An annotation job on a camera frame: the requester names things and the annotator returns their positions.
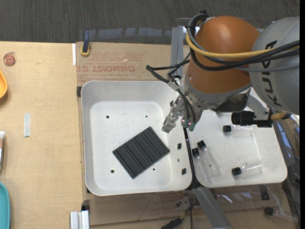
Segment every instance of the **orange plastic object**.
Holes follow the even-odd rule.
[[[0,70],[0,99],[4,97],[7,90],[8,90],[8,83],[5,79],[2,71]]]
[[[248,22],[232,16],[220,16],[205,23],[198,31],[196,40],[208,52],[237,53],[250,52],[258,36],[257,29]],[[196,52],[195,55],[203,65],[210,67],[221,65]],[[192,58],[187,75],[191,85],[206,94],[226,93],[240,89],[250,83],[248,72],[237,69],[216,72],[205,71],[199,68]]]

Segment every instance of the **white tape strip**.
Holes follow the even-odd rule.
[[[72,57],[73,57],[73,65],[76,65],[76,44],[72,44]]]
[[[26,113],[23,117],[23,137],[31,135],[31,114]]]

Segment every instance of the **blue bowl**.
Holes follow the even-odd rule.
[[[10,229],[10,197],[7,188],[0,182],[0,229]]]

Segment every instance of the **wooden tabletop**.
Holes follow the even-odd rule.
[[[2,60],[15,52],[16,63]],[[0,100],[5,131],[0,182],[8,189],[11,229],[69,228],[82,203],[81,151],[72,45],[0,42],[8,92]],[[30,114],[30,136],[24,114]]]

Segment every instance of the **white plastic tray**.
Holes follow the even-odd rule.
[[[259,99],[252,89],[250,94]],[[188,132],[191,147],[204,140],[220,166],[220,176],[201,182],[205,187],[231,187],[241,185],[279,183],[287,177],[287,167],[274,128],[252,125],[252,130],[224,134],[223,125],[231,125],[231,113],[217,114],[206,110],[193,132]],[[248,177],[232,175],[232,168],[261,160],[262,174]]]
[[[92,81],[82,87],[85,178],[90,192],[111,196],[189,187],[192,174],[183,128],[177,123],[169,134],[162,131],[170,101],[176,97],[176,91],[157,81]],[[150,126],[170,152],[132,179],[112,151]]]

